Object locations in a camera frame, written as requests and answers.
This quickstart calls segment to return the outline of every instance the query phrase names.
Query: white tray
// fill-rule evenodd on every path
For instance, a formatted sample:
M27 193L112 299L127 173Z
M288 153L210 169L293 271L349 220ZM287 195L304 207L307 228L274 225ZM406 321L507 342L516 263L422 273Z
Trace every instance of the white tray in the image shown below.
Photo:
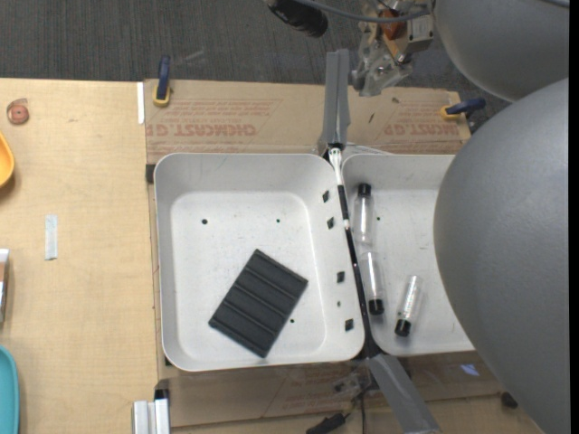
M336 180L326 161L173 154L157 164L155 192L161 332L174 366L199 372L345 361L359 353L364 329ZM256 249L308 280L264 359L208 325ZM339 271L345 272L341 283ZM354 328L347 331L349 319Z
M375 250L386 285L382 316L370 316L376 343L396 356L473 350L444 291L432 236L439 186L454 156L353 155L342 174L350 212L357 187L372 185ZM408 337L394 333L396 308L408 275L424 281L422 307Z

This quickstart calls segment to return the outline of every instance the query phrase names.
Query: dark gray rectangular object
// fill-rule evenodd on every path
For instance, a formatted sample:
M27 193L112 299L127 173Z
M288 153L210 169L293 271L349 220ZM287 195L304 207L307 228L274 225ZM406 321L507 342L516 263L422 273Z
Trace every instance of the dark gray rectangular object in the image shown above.
M255 250L209 325L266 357L308 281Z

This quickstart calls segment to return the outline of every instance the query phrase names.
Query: blue plate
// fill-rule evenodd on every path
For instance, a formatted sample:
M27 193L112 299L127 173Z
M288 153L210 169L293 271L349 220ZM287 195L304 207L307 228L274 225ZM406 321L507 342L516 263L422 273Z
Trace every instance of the blue plate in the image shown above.
M0 434L18 434L20 392L14 358L0 345Z

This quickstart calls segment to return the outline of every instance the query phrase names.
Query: blue clamp handle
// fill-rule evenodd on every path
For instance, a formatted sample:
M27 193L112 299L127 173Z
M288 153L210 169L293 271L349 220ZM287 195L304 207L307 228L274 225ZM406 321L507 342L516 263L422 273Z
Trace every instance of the blue clamp handle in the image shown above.
M454 114L460 114L461 112L465 113L468 116L470 113L478 109L483 109L485 106L487 106L487 102L485 101L484 98L473 98L461 101L460 103L457 103L454 106L450 106L446 108L445 111L446 114L448 114L449 116Z
M171 57L163 55L161 61L159 62L159 84L157 86L157 96L159 100L166 98L166 93L169 88L169 64L171 63Z

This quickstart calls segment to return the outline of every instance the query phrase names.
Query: black cap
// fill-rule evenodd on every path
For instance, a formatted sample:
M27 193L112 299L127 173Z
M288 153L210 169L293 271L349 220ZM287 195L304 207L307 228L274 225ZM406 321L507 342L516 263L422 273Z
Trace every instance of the black cap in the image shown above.
M401 337L406 337L410 334L411 326L412 323L410 323L408 320L398 320L396 322L396 328L394 332Z
M360 184L358 186L358 196L369 196L372 193L372 185Z
M372 299L368 301L368 306L372 315L382 315L384 313L384 303L382 299Z

